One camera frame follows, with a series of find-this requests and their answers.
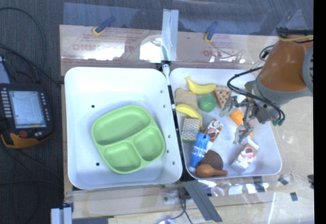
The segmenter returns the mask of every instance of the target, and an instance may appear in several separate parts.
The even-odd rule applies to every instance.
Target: small box
[[[241,149],[240,153],[236,156],[235,160],[231,164],[231,167],[238,173],[243,173],[255,159],[258,148],[259,146],[257,144],[255,144],[251,139],[248,139],[248,142]]]
[[[186,143],[194,143],[200,129],[200,120],[195,118],[185,118],[183,120],[181,140]]]
[[[213,143],[220,134],[222,128],[223,124],[214,118],[207,126],[205,134],[209,135],[210,141]]]

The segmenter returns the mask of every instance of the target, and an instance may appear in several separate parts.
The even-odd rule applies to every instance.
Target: green ball
[[[203,96],[199,100],[199,107],[205,112],[213,111],[216,107],[216,99],[213,96]]]

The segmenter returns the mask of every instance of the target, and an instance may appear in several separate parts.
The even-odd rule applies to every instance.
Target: blue bottle
[[[188,167],[188,170],[192,173],[196,172],[196,167],[198,163],[204,158],[206,153],[206,147],[209,142],[209,135],[204,134],[203,132],[198,132],[196,136],[196,141],[191,151],[191,163]]]

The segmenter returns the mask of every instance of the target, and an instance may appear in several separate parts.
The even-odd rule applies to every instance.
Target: yellow banana
[[[176,106],[178,112],[188,115],[191,118],[200,120],[200,128],[203,129],[203,118],[201,114],[188,104],[179,104]]]
[[[214,89],[216,88],[216,85],[213,83],[207,84],[207,85],[199,85],[195,82],[193,82],[189,76],[185,78],[188,82],[188,88],[198,94],[198,95],[207,95],[209,93],[212,93]]]

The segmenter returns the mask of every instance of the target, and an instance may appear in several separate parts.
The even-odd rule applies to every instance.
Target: green plate
[[[139,105],[127,105],[99,117],[91,131],[97,150],[116,173],[138,171],[165,150],[161,130]]]

